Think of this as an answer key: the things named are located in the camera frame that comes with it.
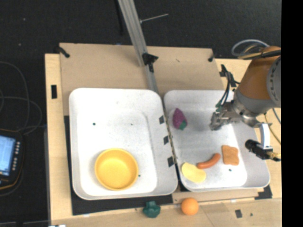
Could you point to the black cylinder on white bracket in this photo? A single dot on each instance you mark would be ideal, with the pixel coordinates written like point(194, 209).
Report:
point(256, 148)

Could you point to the orange ball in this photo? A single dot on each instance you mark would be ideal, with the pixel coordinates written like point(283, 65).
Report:
point(189, 206)

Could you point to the brown bread slice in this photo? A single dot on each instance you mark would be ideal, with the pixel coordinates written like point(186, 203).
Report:
point(230, 155)

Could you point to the yellow potato chip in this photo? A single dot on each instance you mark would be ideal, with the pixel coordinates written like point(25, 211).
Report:
point(193, 173)

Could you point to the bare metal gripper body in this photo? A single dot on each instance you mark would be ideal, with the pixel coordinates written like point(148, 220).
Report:
point(233, 117)

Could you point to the white plastic tray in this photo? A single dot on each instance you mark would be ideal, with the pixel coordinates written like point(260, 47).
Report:
point(208, 138)
point(113, 126)

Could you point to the yellow bowl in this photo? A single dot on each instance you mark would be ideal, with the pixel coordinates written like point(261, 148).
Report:
point(116, 169)

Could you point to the purple grapes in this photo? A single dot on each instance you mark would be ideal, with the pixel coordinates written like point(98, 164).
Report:
point(178, 118)

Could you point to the green broccoli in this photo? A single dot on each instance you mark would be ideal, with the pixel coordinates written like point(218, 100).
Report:
point(151, 210)

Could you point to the orange sausage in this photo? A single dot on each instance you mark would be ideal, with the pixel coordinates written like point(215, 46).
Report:
point(209, 162)

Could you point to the thin black and white rod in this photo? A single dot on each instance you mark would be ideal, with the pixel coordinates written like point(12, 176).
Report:
point(171, 141)

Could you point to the brown cardboard board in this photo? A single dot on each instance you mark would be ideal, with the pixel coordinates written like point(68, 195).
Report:
point(106, 67)

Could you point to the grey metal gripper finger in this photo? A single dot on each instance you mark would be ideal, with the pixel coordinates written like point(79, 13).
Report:
point(212, 123)
point(220, 124)

